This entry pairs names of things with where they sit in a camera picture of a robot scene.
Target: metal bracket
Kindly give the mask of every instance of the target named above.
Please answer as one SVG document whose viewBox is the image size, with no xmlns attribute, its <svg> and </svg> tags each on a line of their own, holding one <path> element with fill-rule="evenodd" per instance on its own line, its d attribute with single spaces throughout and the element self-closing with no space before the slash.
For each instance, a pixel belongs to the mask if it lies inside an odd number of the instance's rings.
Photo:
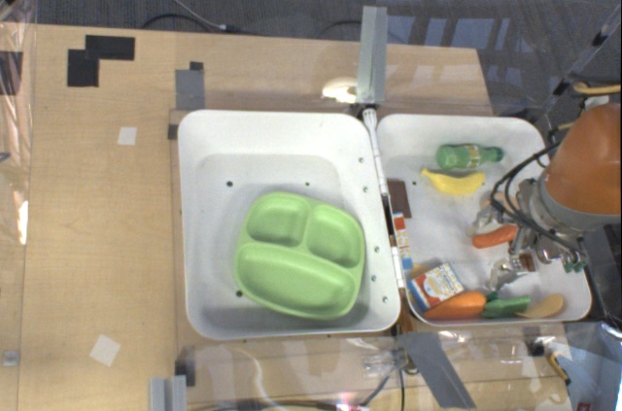
<svg viewBox="0 0 622 411">
<path fill-rule="evenodd" d="M 186 411 L 186 375 L 152 378 L 149 381 L 149 411 Z"/>
<path fill-rule="evenodd" d="M 357 74 L 358 104 L 380 104 L 385 99 L 388 29 L 386 7 L 363 7 Z"/>
</svg>

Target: green plate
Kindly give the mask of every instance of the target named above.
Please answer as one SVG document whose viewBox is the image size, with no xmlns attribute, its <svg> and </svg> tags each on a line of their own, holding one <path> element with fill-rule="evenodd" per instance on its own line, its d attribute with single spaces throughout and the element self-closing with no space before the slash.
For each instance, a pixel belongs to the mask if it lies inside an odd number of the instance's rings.
<svg viewBox="0 0 622 411">
<path fill-rule="evenodd" d="M 235 251 L 240 290 L 275 311 L 332 320 L 354 306 L 364 266 L 364 235 L 349 213 L 281 191 L 251 207 Z"/>
</svg>

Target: wooden table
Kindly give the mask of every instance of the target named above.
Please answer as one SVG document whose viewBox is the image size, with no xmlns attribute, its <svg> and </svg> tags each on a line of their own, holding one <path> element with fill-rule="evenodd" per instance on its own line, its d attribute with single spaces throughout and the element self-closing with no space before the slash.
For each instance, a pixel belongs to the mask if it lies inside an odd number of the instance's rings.
<svg viewBox="0 0 622 411">
<path fill-rule="evenodd" d="M 67 50 L 83 49 L 86 34 L 135 37 L 135 60 L 102 60 L 99 87 L 67 87 Z M 173 373 L 177 331 L 167 128 L 175 108 L 175 71 L 203 62 L 209 108 L 340 112 L 342 105 L 321 98 L 322 86 L 356 76 L 358 50 L 358 44 L 343 42 L 38 27 L 20 411 L 147 410 L 149 379 Z M 389 46 L 387 62 L 388 98 L 397 110 L 491 113 L 476 51 Z M 137 128 L 135 145 L 118 143 L 123 127 Z M 89 356 L 100 335 L 120 344 L 110 366 Z M 490 338 L 480 338 L 482 350 L 490 347 Z M 330 379 L 342 342 L 320 342 L 298 344 L 307 344 L 309 367 Z M 499 342 L 501 356 L 511 352 L 511 337 Z M 273 343 L 276 350 L 284 347 Z M 219 352 L 227 348 L 206 347 L 213 372 L 230 367 Z M 282 370 L 276 368 L 288 368 L 287 354 L 275 359 L 262 352 L 268 347 L 247 351 L 265 364 L 266 382 L 278 387 Z M 348 354 L 346 361 L 360 364 L 360 353 Z M 500 357 L 484 358 L 499 365 Z M 236 371 L 253 371 L 251 360 Z M 516 364 L 501 372 L 486 369 L 468 354 L 457 366 L 482 409 L 498 409 L 495 395 L 508 386 L 517 391 L 515 405 L 534 407 L 551 392 L 566 395 L 562 380 L 541 360 L 534 360 L 534 374 Z M 529 392 L 530 375 L 541 375 L 537 396 Z M 407 402 L 433 406 L 420 377 L 407 385 Z M 395 384 L 389 387 L 394 389 L 374 400 L 374 409 L 396 408 L 399 391 Z"/>
</svg>

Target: toy banana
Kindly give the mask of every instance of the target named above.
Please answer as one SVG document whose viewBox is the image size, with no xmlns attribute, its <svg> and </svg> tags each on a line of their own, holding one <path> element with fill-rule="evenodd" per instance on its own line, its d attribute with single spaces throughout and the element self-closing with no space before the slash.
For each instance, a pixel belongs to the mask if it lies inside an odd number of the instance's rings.
<svg viewBox="0 0 622 411">
<path fill-rule="evenodd" d="M 421 174 L 430 178 L 434 187 L 443 193 L 451 195 L 467 195 L 473 193 L 484 184 L 486 175 L 481 171 L 466 176 L 448 176 L 441 173 L 432 173 L 424 169 Z"/>
</svg>

